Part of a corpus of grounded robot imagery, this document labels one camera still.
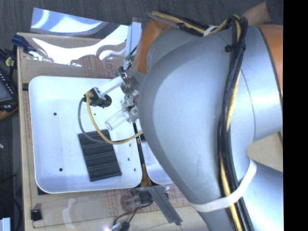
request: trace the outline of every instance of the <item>black rectangular item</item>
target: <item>black rectangular item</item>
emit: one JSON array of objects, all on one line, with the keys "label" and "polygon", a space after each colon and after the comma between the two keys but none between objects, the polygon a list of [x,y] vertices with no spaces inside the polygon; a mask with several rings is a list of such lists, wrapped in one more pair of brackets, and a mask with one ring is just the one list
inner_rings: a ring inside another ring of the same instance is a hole
[{"label": "black rectangular item", "polygon": [[[107,129],[101,132],[110,139]],[[122,175],[113,145],[105,142],[96,131],[87,134],[102,141],[98,143],[88,139],[83,133],[78,134],[90,181]]]}]

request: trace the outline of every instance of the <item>white tray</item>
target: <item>white tray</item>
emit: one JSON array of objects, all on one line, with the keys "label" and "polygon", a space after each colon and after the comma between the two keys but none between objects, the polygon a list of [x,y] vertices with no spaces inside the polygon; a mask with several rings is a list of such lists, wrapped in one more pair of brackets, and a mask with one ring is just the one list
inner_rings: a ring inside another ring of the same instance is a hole
[{"label": "white tray", "polygon": [[[142,178],[136,140],[114,145],[121,176],[91,182],[77,135],[81,133],[77,110],[80,99],[93,87],[109,79],[39,76],[29,84],[35,179],[47,193],[69,193],[136,187]],[[111,106],[91,107],[100,129],[105,120],[121,108],[124,94],[120,88],[109,93]],[[95,131],[86,103],[81,107],[86,132]],[[131,137],[134,128],[124,123],[110,131],[113,141]]]}]

